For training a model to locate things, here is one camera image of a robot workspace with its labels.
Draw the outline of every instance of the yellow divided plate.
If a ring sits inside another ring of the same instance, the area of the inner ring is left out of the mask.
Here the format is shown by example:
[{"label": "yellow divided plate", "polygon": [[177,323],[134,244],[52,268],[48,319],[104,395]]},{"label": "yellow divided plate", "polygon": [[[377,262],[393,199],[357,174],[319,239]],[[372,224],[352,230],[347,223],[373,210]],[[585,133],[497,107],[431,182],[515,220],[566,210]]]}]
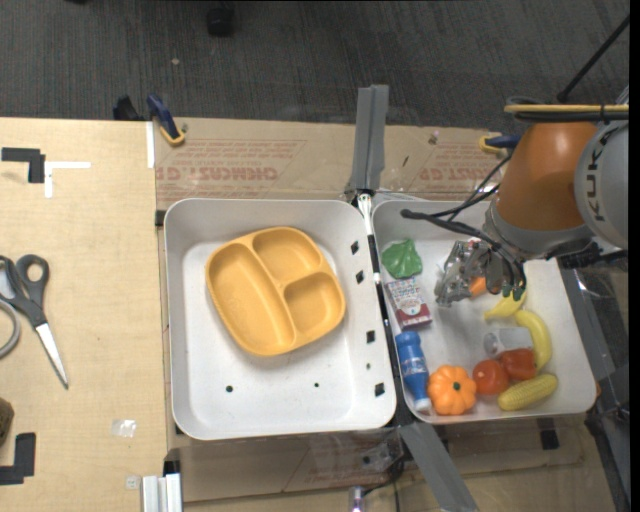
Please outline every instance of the yellow divided plate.
[{"label": "yellow divided plate", "polygon": [[290,227],[256,231],[216,249],[207,287],[238,345],[275,356],[321,338],[342,320],[345,300],[324,255]]}]

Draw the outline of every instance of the tomato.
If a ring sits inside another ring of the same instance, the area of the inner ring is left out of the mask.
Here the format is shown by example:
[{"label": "tomato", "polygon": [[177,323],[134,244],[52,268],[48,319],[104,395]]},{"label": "tomato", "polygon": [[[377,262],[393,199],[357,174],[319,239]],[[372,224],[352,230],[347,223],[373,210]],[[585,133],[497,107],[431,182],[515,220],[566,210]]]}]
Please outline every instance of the tomato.
[{"label": "tomato", "polygon": [[530,348],[506,350],[500,354],[498,359],[513,380],[533,379],[538,373],[536,356]]},{"label": "tomato", "polygon": [[473,369],[473,380],[481,395],[497,395],[509,387],[509,374],[495,359],[480,361]]}]

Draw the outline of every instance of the corn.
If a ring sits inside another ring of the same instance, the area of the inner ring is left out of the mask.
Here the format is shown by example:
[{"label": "corn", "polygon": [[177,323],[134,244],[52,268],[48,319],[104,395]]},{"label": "corn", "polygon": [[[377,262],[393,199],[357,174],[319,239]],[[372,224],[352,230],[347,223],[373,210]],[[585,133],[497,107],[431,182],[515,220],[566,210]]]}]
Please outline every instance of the corn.
[{"label": "corn", "polygon": [[558,387],[558,378],[551,373],[541,373],[533,379],[514,384],[498,395],[498,405],[503,411],[517,411],[551,395]]}]

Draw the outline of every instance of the pumpkin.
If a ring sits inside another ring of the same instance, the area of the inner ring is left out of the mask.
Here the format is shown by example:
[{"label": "pumpkin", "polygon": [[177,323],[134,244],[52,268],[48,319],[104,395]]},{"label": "pumpkin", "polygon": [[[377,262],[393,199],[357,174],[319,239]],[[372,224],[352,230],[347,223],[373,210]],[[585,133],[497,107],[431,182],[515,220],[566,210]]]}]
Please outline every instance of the pumpkin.
[{"label": "pumpkin", "polygon": [[438,414],[462,414],[476,403],[476,383],[461,366],[445,364],[429,376],[427,394]]}]

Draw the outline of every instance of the table surface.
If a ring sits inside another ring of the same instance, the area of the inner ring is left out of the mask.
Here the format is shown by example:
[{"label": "table surface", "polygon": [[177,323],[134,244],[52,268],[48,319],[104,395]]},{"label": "table surface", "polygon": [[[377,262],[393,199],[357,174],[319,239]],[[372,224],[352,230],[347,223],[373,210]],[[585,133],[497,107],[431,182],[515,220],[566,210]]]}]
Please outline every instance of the table surface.
[{"label": "table surface", "polygon": [[[263,128],[256,121],[241,123],[249,132]],[[53,196],[46,198],[42,184],[27,182],[27,164],[0,161],[0,253],[14,260],[34,253],[49,261],[45,312],[69,377],[65,390],[35,331],[23,321],[17,347],[0,359],[0,396],[15,410],[0,447],[0,466],[13,463],[16,435],[35,432],[35,475],[21,485],[0,486],[2,510],[137,511],[139,492],[128,482],[162,474],[167,453],[162,275],[147,127],[115,121],[0,122],[2,147],[38,148],[48,162],[91,164],[55,169]],[[0,316],[0,328],[3,321]],[[114,429],[122,420],[135,422],[130,437]],[[582,418],[564,432],[575,452],[568,459],[575,463],[474,474],[467,464],[473,453],[461,450],[454,461],[468,469],[461,472],[480,509],[615,510]],[[437,510],[419,473],[407,471],[396,489],[401,510]],[[347,491],[338,489],[192,503],[185,510],[304,506],[324,511],[341,510],[346,503]],[[394,487],[374,491],[367,510],[395,510]]]}]

